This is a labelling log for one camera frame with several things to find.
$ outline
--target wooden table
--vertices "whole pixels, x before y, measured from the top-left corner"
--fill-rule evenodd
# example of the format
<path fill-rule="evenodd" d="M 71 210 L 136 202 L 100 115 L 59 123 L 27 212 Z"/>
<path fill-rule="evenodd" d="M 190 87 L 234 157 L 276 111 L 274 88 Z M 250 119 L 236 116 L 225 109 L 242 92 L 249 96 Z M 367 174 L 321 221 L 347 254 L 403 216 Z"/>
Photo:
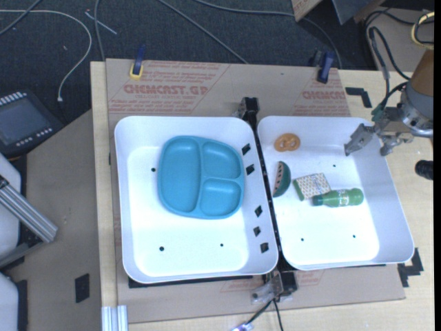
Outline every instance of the wooden table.
<path fill-rule="evenodd" d="M 344 87 L 364 88 L 375 107 L 384 96 L 381 72 L 340 70 Z M 114 256 L 114 227 L 112 218 L 112 188 L 110 167 L 109 129 L 107 122 L 105 64 L 91 63 L 92 109 L 94 123 L 94 150 L 97 187 L 97 214 L 99 225 L 99 252 L 101 269 L 102 306 L 118 304 Z M 401 79 L 392 74 L 391 84 Z M 397 99 L 389 100 L 389 105 Z M 360 97 L 348 97 L 353 117 L 370 119 L 371 109 L 364 108 Z M 284 310 L 281 312 L 285 330 L 434 330 L 434 253 L 433 253 L 433 182 L 417 176 L 415 164 L 433 159 L 433 146 L 427 139 L 416 138 L 412 143 L 394 148 L 387 157 L 389 168 L 400 197 L 415 247 L 419 249 L 424 272 L 411 277 L 406 299 L 382 303 L 338 305 L 326 308 Z M 130 324 L 131 331 L 141 330 L 231 330 L 250 318 L 250 314 L 223 317 L 161 321 Z M 255 330 L 278 330 L 274 311 L 262 314 L 253 322 Z"/>

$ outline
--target toy bottle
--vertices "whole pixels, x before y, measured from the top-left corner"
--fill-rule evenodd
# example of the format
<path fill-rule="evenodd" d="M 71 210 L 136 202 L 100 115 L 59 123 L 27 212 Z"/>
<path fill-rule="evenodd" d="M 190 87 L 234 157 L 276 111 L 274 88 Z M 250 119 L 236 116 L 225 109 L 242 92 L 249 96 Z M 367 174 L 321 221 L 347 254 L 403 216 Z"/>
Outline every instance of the toy bottle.
<path fill-rule="evenodd" d="M 332 190 L 323 195 L 316 195 L 312 198 L 314 206 L 327 205 L 329 207 L 342 207 L 360 205 L 365 196 L 360 189 Z"/>

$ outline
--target blue divided tray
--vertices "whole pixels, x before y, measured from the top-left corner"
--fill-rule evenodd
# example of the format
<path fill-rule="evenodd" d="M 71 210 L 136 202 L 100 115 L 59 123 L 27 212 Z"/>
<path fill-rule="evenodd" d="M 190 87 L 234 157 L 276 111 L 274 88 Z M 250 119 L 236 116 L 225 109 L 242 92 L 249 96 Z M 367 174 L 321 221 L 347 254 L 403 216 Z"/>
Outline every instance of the blue divided tray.
<path fill-rule="evenodd" d="M 173 137 L 163 146 L 158 167 L 158 193 L 175 214 L 221 219 L 242 205 L 242 159 L 233 147 L 194 136 Z"/>

